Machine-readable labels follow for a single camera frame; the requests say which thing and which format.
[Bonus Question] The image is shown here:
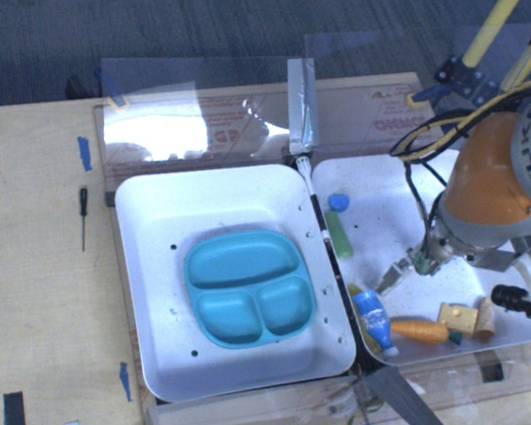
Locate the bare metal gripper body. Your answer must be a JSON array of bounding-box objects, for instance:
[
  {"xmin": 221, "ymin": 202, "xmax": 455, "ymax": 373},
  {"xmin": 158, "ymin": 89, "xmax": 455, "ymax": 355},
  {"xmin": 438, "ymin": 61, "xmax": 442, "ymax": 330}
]
[{"xmin": 403, "ymin": 232, "xmax": 463, "ymax": 279}]

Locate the blue bottle white cap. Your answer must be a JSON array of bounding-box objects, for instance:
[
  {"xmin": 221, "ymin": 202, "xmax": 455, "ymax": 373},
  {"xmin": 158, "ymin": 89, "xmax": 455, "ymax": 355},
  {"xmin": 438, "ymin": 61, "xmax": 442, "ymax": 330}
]
[{"xmin": 350, "ymin": 287, "xmax": 402, "ymax": 362}]

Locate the white plastic tray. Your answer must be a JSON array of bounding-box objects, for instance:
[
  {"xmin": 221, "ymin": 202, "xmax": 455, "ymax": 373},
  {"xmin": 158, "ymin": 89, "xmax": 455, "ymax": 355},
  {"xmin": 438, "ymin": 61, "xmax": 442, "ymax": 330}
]
[
  {"xmin": 309, "ymin": 137, "xmax": 531, "ymax": 374},
  {"xmin": 111, "ymin": 153, "xmax": 361, "ymax": 407}
]

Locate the orange carrot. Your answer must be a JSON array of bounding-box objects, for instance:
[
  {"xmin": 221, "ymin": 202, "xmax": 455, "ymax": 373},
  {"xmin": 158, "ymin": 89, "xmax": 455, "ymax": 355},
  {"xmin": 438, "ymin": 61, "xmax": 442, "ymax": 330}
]
[{"xmin": 388, "ymin": 311, "xmax": 465, "ymax": 353}]

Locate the green cylinder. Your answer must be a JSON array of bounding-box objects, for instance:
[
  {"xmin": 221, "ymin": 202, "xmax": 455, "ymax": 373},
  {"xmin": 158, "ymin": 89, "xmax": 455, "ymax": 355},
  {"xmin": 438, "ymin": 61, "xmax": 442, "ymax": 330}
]
[{"xmin": 323, "ymin": 207, "xmax": 356, "ymax": 262}]

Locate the thin black and white rod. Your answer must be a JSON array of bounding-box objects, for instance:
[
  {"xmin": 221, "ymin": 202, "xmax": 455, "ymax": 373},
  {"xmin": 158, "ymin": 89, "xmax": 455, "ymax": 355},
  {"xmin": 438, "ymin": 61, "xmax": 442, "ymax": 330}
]
[{"xmin": 294, "ymin": 150, "xmax": 364, "ymax": 378}]

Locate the yellow cheese block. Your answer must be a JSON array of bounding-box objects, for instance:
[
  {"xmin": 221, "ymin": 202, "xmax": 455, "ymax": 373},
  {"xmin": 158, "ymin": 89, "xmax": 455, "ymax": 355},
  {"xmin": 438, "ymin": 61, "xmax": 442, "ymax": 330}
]
[{"xmin": 434, "ymin": 297, "xmax": 482, "ymax": 342}]

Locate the tan ice cream cone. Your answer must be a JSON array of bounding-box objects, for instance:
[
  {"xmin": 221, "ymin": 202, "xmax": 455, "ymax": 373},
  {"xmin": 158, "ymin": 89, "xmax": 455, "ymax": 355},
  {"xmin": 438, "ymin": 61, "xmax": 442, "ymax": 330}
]
[{"xmin": 469, "ymin": 296, "xmax": 498, "ymax": 342}]

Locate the blue rounded lump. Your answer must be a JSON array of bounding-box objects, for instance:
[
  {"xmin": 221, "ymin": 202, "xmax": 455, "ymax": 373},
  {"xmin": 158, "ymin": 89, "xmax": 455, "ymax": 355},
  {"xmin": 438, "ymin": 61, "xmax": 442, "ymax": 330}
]
[{"xmin": 326, "ymin": 190, "xmax": 352, "ymax": 215}]

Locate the blue divided plate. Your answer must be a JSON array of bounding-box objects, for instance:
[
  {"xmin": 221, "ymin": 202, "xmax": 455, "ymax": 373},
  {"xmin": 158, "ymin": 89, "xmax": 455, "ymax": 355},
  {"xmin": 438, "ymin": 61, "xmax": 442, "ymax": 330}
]
[{"xmin": 179, "ymin": 223, "xmax": 322, "ymax": 355}]

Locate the brown cardboard board red print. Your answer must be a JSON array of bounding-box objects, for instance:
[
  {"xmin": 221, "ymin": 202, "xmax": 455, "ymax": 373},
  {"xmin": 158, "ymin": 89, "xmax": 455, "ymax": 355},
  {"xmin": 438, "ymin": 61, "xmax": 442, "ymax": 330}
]
[{"xmin": 92, "ymin": 58, "xmax": 531, "ymax": 425}]

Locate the black screwdriver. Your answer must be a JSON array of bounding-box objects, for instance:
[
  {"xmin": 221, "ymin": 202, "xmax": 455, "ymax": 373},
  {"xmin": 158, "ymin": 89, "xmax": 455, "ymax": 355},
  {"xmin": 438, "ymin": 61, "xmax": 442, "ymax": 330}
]
[{"xmin": 74, "ymin": 186, "xmax": 96, "ymax": 253}]

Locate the black cylinder on white bracket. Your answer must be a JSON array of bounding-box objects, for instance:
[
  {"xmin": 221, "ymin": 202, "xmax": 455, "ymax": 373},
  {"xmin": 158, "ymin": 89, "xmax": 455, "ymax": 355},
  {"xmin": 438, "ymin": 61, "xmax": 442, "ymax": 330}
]
[{"xmin": 486, "ymin": 253, "xmax": 531, "ymax": 329}]

